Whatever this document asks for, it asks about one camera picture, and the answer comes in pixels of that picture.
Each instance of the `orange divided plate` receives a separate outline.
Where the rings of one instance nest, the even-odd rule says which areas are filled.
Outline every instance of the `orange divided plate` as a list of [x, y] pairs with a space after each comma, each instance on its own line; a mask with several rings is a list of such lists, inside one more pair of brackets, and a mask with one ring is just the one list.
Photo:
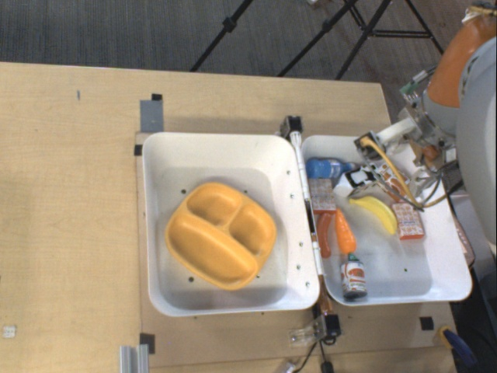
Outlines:
[[169, 252], [224, 290], [238, 290], [261, 270], [276, 241], [276, 225], [255, 201], [221, 183], [197, 187], [165, 229]]

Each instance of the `wooden surface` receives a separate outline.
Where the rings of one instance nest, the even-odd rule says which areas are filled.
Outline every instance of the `wooden surface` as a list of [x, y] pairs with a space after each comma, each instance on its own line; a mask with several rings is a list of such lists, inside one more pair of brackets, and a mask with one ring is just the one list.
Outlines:
[[[271, 134], [287, 114], [304, 118], [306, 135], [358, 135], [388, 123], [375, 84], [0, 64], [0, 324], [17, 326], [14, 339], [0, 339], [0, 371], [118, 371], [119, 346], [137, 344], [133, 149], [139, 101], [152, 93], [164, 96], [167, 131]], [[453, 323], [447, 305], [417, 308], [434, 312], [436, 325]], [[263, 324], [277, 326], [285, 316], [276, 315], [263, 316]], [[227, 329], [212, 333], [213, 346]], [[347, 337], [353, 341], [352, 333]], [[409, 341], [417, 347], [424, 340]], [[343, 349], [334, 360], [361, 371], [364, 355]], [[370, 358], [378, 368], [368, 371], [385, 364], [391, 371], [455, 371], [442, 347], [383, 350]], [[279, 363], [151, 371], [273, 372]]]

